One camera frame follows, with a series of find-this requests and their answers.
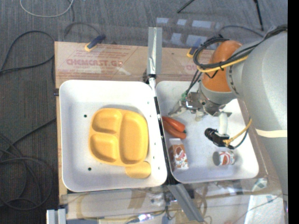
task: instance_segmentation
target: yellow plate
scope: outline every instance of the yellow plate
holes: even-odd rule
[[[116,108],[103,108],[93,115],[89,149],[98,161],[134,166],[144,161],[148,146],[148,125],[142,115]]]

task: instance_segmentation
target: yellow wire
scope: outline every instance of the yellow wire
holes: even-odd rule
[[[200,71],[200,72],[203,72],[203,73],[208,73],[208,72],[212,72],[212,71],[216,71],[216,70],[220,70],[220,69],[223,69],[225,67],[228,67],[228,66],[231,66],[231,65],[234,65],[236,63],[239,63],[241,61],[244,61],[247,59],[248,56],[244,56],[236,61],[233,61],[233,62],[230,62],[230,63],[227,63],[225,65],[222,65],[221,67],[215,67],[215,68],[211,68],[211,69],[207,69],[207,70],[204,70],[204,69],[201,69],[199,66],[197,66],[197,69]]]
[[[235,135],[234,137],[228,139],[228,140],[224,140],[223,142],[226,144],[226,146],[228,146],[232,141],[234,141],[236,138],[238,138],[242,133],[244,133],[246,130],[249,129],[249,126],[251,125],[252,123],[252,119],[249,120],[248,124],[246,125],[246,127],[241,131],[239,132],[237,135]]]

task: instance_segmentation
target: can label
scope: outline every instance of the can label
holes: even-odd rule
[[[235,154],[230,150],[223,151],[223,152],[214,152],[213,161],[214,161],[214,164],[217,166],[234,164],[235,163]]]

